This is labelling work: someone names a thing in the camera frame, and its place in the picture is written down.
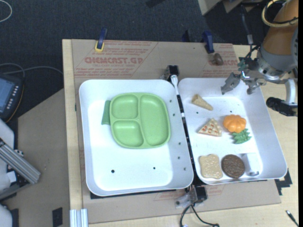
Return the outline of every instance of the clamp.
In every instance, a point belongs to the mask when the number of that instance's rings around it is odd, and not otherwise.
[[[206,30],[202,33],[202,40],[201,42],[206,42],[205,49],[207,53],[214,53],[214,47],[213,47],[213,37],[212,34]]]
[[[103,51],[103,49],[104,49],[104,40],[106,38],[106,35],[107,35],[107,28],[103,27],[101,29],[99,40],[96,42],[96,45],[95,45],[95,51],[96,52],[102,52]]]

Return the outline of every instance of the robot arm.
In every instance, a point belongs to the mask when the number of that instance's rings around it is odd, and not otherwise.
[[[283,2],[273,22],[266,16],[267,9],[275,2]],[[246,57],[238,64],[239,75],[231,73],[221,87],[222,94],[233,90],[242,80],[249,86],[247,93],[252,94],[257,87],[267,82],[285,84],[286,100],[269,98],[267,106],[287,116],[297,116],[298,105],[294,103],[295,79],[281,79],[298,66],[298,17],[299,0],[272,0],[262,11],[262,20],[270,26],[261,44],[251,48]],[[251,53],[257,50],[252,60]]]

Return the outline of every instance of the white food tray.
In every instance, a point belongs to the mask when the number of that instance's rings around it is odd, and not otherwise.
[[[170,140],[163,146],[131,149],[119,146],[110,125],[101,125],[104,104],[121,93],[153,93],[161,97],[170,121]],[[98,196],[163,191],[188,187],[193,170],[175,89],[156,80],[92,79],[79,89],[89,190]]]
[[[248,87],[241,81],[234,90],[222,95],[221,86],[224,84],[225,79],[186,78],[178,85],[198,177],[206,184],[283,177],[287,172],[286,161],[260,88],[248,95],[246,92]],[[214,109],[209,111],[192,104],[191,100],[195,94],[199,94]],[[232,135],[223,127],[224,117],[230,114],[238,114],[246,119],[246,128],[251,136],[249,141],[234,144]],[[217,120],[222,127],[221,137],[197,133],[211,118]],[[218,155],[220,161],[228,154],[241,158],[253,155],[256,162],[252,171],[259,174],[251,176],[246,167],[246,172],[239,179],[230,178],[225,174],[219,180],[204,178],[201,175],[199,157],[209,154]]]

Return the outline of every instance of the wooden table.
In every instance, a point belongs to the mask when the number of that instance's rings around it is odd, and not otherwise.
[[[62,41],[64,91],[66,109],[67,150],[69,168],[70,207],[80,210],[83,208],[81,194],[80,162],[77,137],[77,117],[75,112],[75,87],[73,74],[72,41]],[[235,45],[237,57],[245,56],[248,46]],[[268,83],[262,87],[264,98],[270,96],[285,99],[284,85]],[[265,227],[265,226],[295,226],[286,214],[289,210],[298,221],[298,119],[286,117],[273,110],[269,111],[275,127],[280,145],[292,178],[292,185],[282,189],[281,204],[257,206],[249,208],[237,208],[231,210],[218,210],[202,212],[203,220],[211,223],[219,223],[221,227]],[[142,218],[108,223],[91,224],[93,227],[178,227],[180,215],[164,217]],[[190,227],[203,226],[193,213],[185,215],[183,224]]]

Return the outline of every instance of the toy pumpkin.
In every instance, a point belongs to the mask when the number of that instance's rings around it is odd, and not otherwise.
[[[229,132],[240,133],[245,129],[246,119],[242,118],[240,115],[228,115],[223,120],[223,126],[227,128]]]

